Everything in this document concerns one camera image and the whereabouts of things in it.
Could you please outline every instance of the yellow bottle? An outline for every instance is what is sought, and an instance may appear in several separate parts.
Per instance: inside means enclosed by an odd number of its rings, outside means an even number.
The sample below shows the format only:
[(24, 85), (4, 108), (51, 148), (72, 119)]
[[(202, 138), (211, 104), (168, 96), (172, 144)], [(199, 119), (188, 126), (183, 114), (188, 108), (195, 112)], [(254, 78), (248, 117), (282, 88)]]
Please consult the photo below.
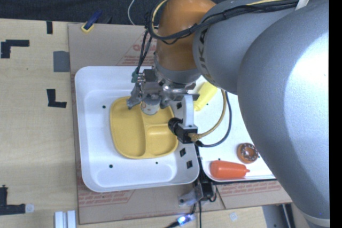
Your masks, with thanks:
[(193, 102), (193, 109), (200, 111), (214, 97), (216, 92), (217, 87), (209, 82), (205, 82), (198, 91), (199, 97), (197, 101)]

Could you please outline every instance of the yellow divided plate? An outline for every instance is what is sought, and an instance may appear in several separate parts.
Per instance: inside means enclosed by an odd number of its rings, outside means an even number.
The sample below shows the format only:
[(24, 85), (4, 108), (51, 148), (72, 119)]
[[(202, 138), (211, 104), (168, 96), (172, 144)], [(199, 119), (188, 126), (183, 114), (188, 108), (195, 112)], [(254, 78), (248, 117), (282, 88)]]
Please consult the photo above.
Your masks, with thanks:
[(174, 116), (172, 109), (167, 107), (147, 115), (140, 105), (129, 110), (128, 98), (119, 98), (111, 106), (111, 133), (116, 150), (132, 159), (157, 158), (174, 152), (178, 139), (167, 126)]

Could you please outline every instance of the wooden surface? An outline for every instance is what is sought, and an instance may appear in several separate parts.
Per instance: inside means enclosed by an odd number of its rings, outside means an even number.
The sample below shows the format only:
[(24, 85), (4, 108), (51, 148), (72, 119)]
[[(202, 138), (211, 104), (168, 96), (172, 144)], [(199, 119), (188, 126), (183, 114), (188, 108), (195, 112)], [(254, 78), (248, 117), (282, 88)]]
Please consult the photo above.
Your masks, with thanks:
[[(7, 203), (32, 203), (32, 214), (0, 216), (0, 227), (53, 227), (55, 211), (76, 210), (70, 73), (53, 72), (53, 52), (68, 51), (67, 23), (0, 19), (0, 41), (30, 40), (0, 59), (0, 185)], [(66, 108), (48, 107), (46, 90)], [(165, 227), (175, 216), (78, 227)], [(203, 213), (202, 227), (266, 227), (261, 207)], [(198, 227), (198, 220), (187, 227)]]

